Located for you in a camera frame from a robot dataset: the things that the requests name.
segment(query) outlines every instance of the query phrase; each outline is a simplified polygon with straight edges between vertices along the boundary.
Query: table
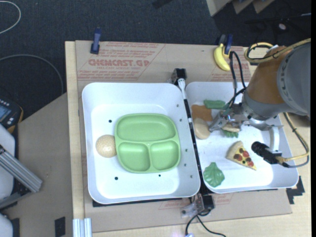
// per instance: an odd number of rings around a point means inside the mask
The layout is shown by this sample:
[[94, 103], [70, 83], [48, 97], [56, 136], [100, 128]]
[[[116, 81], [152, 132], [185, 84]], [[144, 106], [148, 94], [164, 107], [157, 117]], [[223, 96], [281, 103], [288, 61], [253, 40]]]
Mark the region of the table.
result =
[[[214, 61], [207, 58], [206, 61], [195, 60], [191, 63], [184, 63], [177, 61], [172, 53], [177, 52], [178, 55], [184, 55], [187, 52], [194, 53], [194, 49], [198, 48], [202, 52], [208, 52], [211, 57], [211, 51], [215, 46], [194, 46], [194, 45], [164, 45], [165, 49], [173, 50], [168, 53], [165, 60], [159, 60], [161, 63], [177, 64], [179, 66], [192, 66], [196, 69], [201, 69], [205, 63], [209, 63], [210, 67], [216, 67]], [[79, 110], [79, 92], [77, 81], [77, 58], [76, 58], [76, 42], [67, 41], [65, 43], [66, 50], [66, 67], [67, 67], [67, 94], [68, 94], [68, 114], [69, 114], [69, 135], [70, 135], [70, 156], [71, 156], [71, 177], [72, 177], [72, 194], [73, 194], [73, 217], [76, 219], [83, 219], [86, 217], [84, 206], [83, 180], [82, 180], [82, 159], [81, 159], [81, 143], [80, 141], [80, 121], [78, 116]], [[145, 81], [151, 80], [150, 72], [148, 76], [143, 74]], [[291, 116], [293, 122], [299, 127], [301, 134], [307, 139], [310, 145], [310, 123], [305, 117]], [[296, 139], [295, 135], [291, 133], [289, 126], [284, 127], [290, 147], [293, 152], [301, 152], [302, 146]], [[224, 233], [226, 236], [311, 236], [311, 165], [310, 163], [299, 169], [299, 174], [302, 177], [302, 182], [305, 188], [305, 193], [301, 197], [295, 197], [295, 204], [291, 206], [292, 213], [286, 215], [276, 215], [269, 217], [255, 217], [245, 219], [233, 219], [225, 221], [212, 221], [205, 223], [212, 231]], [[110, 237], [110, 236], [184, 236], [185, 224], [169, 225], [161, 227], [149, 227], [140, 229], [130, 229], [121, 231], [109, 231], [94, 233], [96, 237]], [[200, 223], [191, 224], [189, 232], [194, 233], [195, 236], [209, 236]]]

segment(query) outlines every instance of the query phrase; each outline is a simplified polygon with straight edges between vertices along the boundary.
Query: cardboard label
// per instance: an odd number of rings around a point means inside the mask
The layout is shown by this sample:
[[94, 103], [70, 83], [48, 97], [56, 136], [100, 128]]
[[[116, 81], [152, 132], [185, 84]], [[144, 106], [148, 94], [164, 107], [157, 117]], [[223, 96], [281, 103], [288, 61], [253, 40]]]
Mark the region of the cardboard label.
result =
[[178, 199], [178, 200], [169, 200], [169, 201], [162, 201], [158, 210], [170, 210], [175, 208], [182, 208], [190, 204], [188, 199]]
[[227, 194], [213, 194], [213, 200], [215, 206], [229, 204], [232, 200], [234, 193], [227, 193]]
[[83, 51], [78, 80], [136, 81], [164, 48], [159, 43], [101, 42], [99, 54]]

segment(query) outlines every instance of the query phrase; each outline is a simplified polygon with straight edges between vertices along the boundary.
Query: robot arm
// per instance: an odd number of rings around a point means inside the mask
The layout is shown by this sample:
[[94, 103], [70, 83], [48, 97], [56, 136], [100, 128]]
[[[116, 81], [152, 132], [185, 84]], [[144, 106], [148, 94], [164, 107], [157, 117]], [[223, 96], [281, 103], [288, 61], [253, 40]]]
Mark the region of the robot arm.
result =
[[[273, 47], [263, 58], [249, 58], [250, 51], [258, 46], [260, 44], [254, 44], [245, 52], [249, 62], [259, 65], [248, 86], [237, 93], [243, 93], [242, 101], [238, 104], [230, 101], [226, 109], [221, 110], [209, 126], [211, 132], [227, 124], [238, 128], [248, 124], [260, 130], [274, 129], [266, 124], [266, 120], [279, 113], [285, 113], [286, 118], [287, 113], [311, 118], [311, 39], [289, 47]], [[300, 165], [290, 166], [286, 161], [307, 157], [308, 162], [309, 149], [299, 133], [297, 131], [295, 133], [306, 149], [307, 153], [304, 155], [283, 158], [273, 149], [269, 149], [264, 144], [260, 145], [259, 142], [254, 143], [253, 151], [271, 164], [298, 167]]]

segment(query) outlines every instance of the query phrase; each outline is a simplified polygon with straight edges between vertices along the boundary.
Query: pizza topping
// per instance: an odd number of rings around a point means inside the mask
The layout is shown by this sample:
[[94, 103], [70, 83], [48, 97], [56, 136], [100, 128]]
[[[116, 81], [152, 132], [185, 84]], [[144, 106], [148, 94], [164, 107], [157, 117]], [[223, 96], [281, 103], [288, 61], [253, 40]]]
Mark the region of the pizza topping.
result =
[[248, 153], [247, 151], [243, 151], [243, 152], [242, 152], [242, 156], [243, 156], [243, 157], [249, 157], [249, 153]]
[[242, 160], [242, 156], [239, 155], [239, 154], [235, 154], [234, 155], [234, 159], [238, 160], [238, 161], [241, 161]]

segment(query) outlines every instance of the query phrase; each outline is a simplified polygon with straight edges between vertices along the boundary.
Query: black clamp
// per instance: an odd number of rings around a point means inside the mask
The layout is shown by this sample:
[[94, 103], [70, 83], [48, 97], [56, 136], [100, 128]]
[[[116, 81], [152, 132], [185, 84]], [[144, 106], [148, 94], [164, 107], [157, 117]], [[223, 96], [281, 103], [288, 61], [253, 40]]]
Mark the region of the black clamp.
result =
[[99, 49], [100, 49], [100, 45], [99, 45], [100, 37], [101, 37], [101, 28], [100, 28], [100, 27], [97, 27], [97, 28], [94, 30], [93, 43], [92, 43], [92, 45], [91, 45], [90, 53], [99, 54]]
[[171, 75], [171, 83], [174, 85], [178, 85], [178, 79], [183, 78], [184, 80], [187, 78], [186, 69], [174, 69]]

